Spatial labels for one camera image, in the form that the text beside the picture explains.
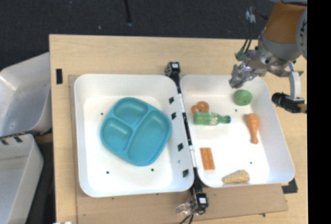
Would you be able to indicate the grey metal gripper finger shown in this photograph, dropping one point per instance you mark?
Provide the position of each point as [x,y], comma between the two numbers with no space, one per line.
[247,76]
[234,77]

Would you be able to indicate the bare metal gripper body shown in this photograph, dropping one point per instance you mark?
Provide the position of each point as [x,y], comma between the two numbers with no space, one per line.
[267,62]

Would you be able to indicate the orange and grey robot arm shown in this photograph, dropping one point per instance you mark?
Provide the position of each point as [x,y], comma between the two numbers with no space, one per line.
[284,23]

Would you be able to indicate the green apple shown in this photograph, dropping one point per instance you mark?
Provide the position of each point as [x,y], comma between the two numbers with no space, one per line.
[243,97]

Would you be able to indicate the orange pretzel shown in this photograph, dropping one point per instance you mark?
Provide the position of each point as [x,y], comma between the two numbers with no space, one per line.
[203,107]

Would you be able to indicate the orange chicken drumstick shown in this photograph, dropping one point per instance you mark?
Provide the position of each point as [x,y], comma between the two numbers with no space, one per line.
[253,123]

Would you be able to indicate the green bottle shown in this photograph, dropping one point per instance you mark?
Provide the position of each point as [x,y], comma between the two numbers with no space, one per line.
[207,118]

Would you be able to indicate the thin black and white rod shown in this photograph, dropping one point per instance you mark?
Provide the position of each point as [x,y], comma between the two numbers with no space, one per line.
[186,127]

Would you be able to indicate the white plastic tray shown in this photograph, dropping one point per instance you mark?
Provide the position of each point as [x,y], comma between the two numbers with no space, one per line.
[232,150]
[144,181]

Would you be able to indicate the orange rectangular biscuit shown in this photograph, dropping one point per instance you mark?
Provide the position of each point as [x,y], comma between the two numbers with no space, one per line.
[207,158]

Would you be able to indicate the beige bread wedge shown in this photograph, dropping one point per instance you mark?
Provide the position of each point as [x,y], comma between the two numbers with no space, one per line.
[238,177]

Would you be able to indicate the blue divided plate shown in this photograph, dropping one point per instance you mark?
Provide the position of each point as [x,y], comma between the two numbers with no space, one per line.
[135,131]

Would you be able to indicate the black cylinder on white bracket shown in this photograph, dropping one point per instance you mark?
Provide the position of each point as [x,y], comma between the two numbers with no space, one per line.
[288,102]

